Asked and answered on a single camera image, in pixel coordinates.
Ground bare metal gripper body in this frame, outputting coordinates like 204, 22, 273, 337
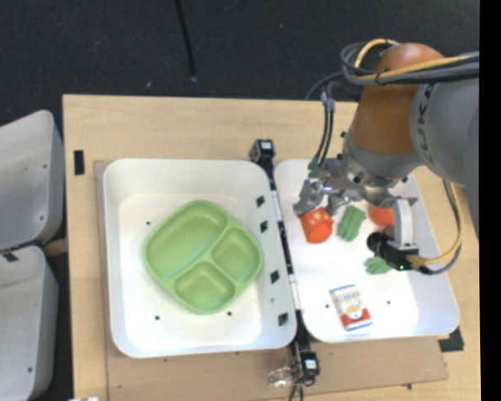
307, 156, 410, 206

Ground green toy bean pods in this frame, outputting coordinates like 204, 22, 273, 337
337, 204, 367, 242

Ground orange toy fruit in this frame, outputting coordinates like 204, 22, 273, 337
368, 205, 396, 227

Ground thin black and white rod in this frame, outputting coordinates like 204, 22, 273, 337
261, 156, 306, 353

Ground white plastic tray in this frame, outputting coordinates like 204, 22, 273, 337
102, 157, 299, 359
272, 158, 461, 344

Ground green toy vegetable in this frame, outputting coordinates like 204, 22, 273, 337
363, 256, 396, 276

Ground white red and blue carton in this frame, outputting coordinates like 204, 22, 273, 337
328, 283, 374, 332

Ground green divided plate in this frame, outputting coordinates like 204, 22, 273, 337
142, 199, 264, 315

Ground black block with wires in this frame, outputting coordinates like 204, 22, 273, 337
249, 138, 276, 163
292, 350, 321, 378

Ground black cylinder on white bracket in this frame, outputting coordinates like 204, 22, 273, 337
366, 196, 421, 272

